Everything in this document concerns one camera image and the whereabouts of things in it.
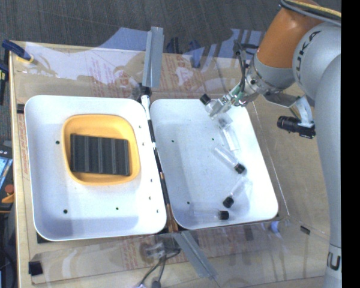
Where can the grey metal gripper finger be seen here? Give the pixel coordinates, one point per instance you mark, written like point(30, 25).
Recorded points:
point(226, 102)
point(216, 108)

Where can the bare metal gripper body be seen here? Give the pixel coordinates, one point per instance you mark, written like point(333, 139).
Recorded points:
point(249, 86)

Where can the clear plastic bottle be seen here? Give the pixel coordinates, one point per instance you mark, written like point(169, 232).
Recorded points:
point(204, 98)
point(231, 139)
point(223, 214)
point(228, 202)
point(239, 168)

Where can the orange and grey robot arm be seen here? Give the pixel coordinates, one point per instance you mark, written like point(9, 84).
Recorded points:
point(321, 70)

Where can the white plastic tray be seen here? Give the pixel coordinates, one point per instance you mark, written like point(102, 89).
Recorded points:
point(192, 166)
point(87, 211)

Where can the thin black and white rod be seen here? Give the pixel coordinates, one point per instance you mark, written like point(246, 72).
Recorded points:
point(156, 154)

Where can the brown cardboard board, red print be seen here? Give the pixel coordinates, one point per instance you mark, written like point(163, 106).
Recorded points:
point(291, 172)

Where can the yellow bowl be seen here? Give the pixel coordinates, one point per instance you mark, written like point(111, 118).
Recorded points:
point(102, 123)

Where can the black ribbed block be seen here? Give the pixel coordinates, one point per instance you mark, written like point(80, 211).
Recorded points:
point(99, 154)

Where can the black cylinder on white bracket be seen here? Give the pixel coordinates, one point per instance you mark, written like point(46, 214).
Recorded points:
point(294, 124)

